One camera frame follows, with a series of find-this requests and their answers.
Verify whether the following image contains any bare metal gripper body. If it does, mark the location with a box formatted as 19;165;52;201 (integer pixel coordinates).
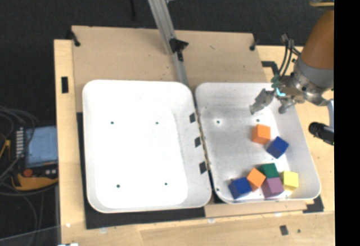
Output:
274;71;334;106

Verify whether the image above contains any blue cube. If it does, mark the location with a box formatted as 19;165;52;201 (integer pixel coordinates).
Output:
265;136;290;160
227;176;253;200

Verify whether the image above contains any green cube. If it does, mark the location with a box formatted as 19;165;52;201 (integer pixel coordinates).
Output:
258;163;280;179

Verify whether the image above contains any white plastic tray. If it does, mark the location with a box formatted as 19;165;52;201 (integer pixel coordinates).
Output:
82;79;213;214
194;82;322;205

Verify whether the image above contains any yellow cube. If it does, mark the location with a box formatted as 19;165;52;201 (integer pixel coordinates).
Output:
279;170;299;192

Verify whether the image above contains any purple cube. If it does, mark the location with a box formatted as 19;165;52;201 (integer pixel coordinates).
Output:
261;177;285;199

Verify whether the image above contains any orange cube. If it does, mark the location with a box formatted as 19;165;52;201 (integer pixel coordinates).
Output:
246;167;267;192
251;124;272;145

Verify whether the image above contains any black cylinder on white bracket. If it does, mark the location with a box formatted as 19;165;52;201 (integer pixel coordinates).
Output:
308;99;335;146

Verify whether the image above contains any pale brown flat board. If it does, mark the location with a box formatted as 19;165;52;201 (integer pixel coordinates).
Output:
71;25;309;219

